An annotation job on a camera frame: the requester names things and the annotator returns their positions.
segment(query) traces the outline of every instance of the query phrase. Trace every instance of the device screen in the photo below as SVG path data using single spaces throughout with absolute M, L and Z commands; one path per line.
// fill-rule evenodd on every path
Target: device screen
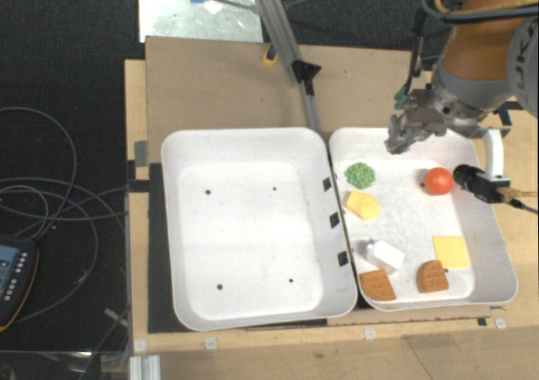
M 17 249 L 7 245 L 0 245 L 0 295 L 3 295 L 18 254 Z

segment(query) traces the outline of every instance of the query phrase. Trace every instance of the wooden table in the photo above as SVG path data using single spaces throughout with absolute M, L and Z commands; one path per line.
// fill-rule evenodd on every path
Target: wooden table
M 172 131 L 305 125 L 297 86 L 281 66 L 261 63 L 264 45 L 149 38 L 146 49 L 145 61 L 125 62 L 127 153 L 137 179 L 148 179 L 147 165 L 160 162 L 161 142 Z M 301 49 L 306 61 L 323 66 L 315 89 L 324 137 L 341 126 L 387 127 L 393 95 L 406 78 L 407 52 Z M 514 112 L 512 119 L 514 127 L 504 141 L 505 173 L 514 187 L 536 190 L 537 120 L 526 112 Z M 484 124 L 499 122 L 490 116 Z M 481 143 L 476 149 L 483 163 Z M 528 203 L 537 207 L 535 200 Z M 513 369 L 523 373 L 536 368 L 537 217 L 507 206 L 494 208 L 519 280 L 516 298 L 503 307 L 365 310 L 319 328 L 149 334 L 148 194 L 130 193 L 133 351 L 161 354 L 163 378 L 177 378 L 179 370 L 185 378 L 220 379 L 484 378 L 490 373 L 526 378 L 510 375 L 503 360 L 519 360 Z M 479 326 L 478 318 L 485 318 L 486 326 Z M 497 329 L 496 318 L 503 318 L 507 328 Z M 375 340 L 365 339 L 366 328 L 376 331 Z M 206 351 L 206 339 L 214 338 L 219 350 Z M 444 367 L 457 363 L 460 371 L 444 377 Z

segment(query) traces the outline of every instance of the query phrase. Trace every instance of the black floor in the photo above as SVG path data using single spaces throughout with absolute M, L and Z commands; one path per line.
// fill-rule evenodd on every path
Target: black floor
M 419 0 L 313 0 L 291 8 L 289 17 L 301 43 L 408 49 L 418 5 Z M 0 108 L 28 106 L 56 118 L 77 147 L 77 183 L 96 193 L 126 182 L 123 61 L 143 57 L 137 11 L 137 0 L 0 0 Z M 433 52 L 439 47 L 435 40 Z M 69 178 L 69 149 L 51 123 L 32 114 L 1 113 L 0 130 L 0 179 Z M 49 187 L 58 190 L 41 189 Z M 107 200 L 116 211 L 124 207 L 122 194 Z M 39 213 L 39 202 L 31 203 Z M 106 213 L 88 208 L 93 215 Z M 0 212 L 0 233 L 26 223 Z M 112 324 L 104 310 L 125 309 L 125 245 L 114 222 L 96 226 L 99 260 L 85 285 L 56 309 L 1 333 L 0 350 L 90 350 L 101 341 Z M 51 229 L 22 317 L 76 286 L 91 261 L 90 232 L 87 223 Z M 119 327 L 103 350 L 124 343 Z

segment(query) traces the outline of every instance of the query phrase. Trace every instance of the red tomato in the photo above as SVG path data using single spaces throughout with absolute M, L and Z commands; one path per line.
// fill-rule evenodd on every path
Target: red tomato
M 429 170 L 423 179 L 423 185 L 431 195 L 446 195 L 454 184 L 453 177 L 444 168 Z

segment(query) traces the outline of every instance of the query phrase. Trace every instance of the empty white tray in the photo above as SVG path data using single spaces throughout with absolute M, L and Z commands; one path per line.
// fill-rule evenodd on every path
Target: empty white tray
M 458 187 L 448 195 L 432 196 L 419 185 L 433 167 L 452 172 L 459 164 L 478 166 L 473 144 L 448 132 L 391 155 L 386 139 L 387 129 L 343 128 L 329 143 L 343 205 L 354 189 L 344 176 L 351 164 L 366 163 L 376 174 L 375 183 L 363 191 L 379 200 L 380 215 L 364 221 L 344 209 L 358 273 L 375 269 L 364 257 L 369 241 L 384 240 L 406 254 L 403 266 L 389 275 L 397 299 L 375 301 L 361 291 L 363 297 L 381 310 L 509 301 L 516 293 L 516 278 L 492 206 Z M 416 273 L 424 262 L 435 259 L 433 236 L 464 237 L 471 267 L 446 273 L 449 290 L 419 293 Z
M 327 318 L 354 307 L 328 153 L 314 131 L 178 131 L 162 159 L 173 305 L 185 326 Z

